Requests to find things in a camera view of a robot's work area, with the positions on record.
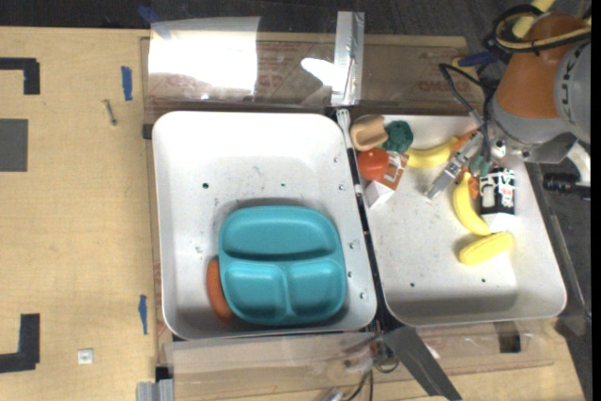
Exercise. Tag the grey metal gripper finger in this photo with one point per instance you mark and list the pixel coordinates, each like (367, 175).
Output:
(443, 180)

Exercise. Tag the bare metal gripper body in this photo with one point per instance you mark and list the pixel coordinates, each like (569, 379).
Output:
(488, 152)

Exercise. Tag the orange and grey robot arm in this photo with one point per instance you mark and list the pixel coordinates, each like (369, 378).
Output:
(528, 80)

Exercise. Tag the yellow banana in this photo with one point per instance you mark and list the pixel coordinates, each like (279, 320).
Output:
(429, 157)
(467, 211)

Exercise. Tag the black and white can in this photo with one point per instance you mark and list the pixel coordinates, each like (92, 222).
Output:
(498, 192)

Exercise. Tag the orange and white carton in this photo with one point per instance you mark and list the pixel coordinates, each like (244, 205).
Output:
(394, 176)

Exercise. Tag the green broccoli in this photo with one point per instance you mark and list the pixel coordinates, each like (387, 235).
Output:
(399, 136)

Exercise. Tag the red tomato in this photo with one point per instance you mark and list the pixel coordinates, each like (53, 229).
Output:
(373, 164)

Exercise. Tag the yellow corn cob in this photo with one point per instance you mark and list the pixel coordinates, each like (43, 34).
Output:
(486, 248)

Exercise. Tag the white plastic tray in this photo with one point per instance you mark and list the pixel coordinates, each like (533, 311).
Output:
(263, 164)
(422, 258)

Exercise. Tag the tan bread bun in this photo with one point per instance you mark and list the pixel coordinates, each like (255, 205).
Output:
(367, 132)

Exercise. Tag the blue divided plate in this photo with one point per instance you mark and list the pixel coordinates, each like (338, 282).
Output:
(282, 267)

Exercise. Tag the orange sausage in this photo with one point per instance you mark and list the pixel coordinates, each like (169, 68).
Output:
(215, 291)

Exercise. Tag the small metal screw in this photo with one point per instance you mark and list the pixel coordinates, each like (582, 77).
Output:
(110, 112)

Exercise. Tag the small white square piece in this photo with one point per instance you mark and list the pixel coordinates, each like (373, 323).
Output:
(85, 356)

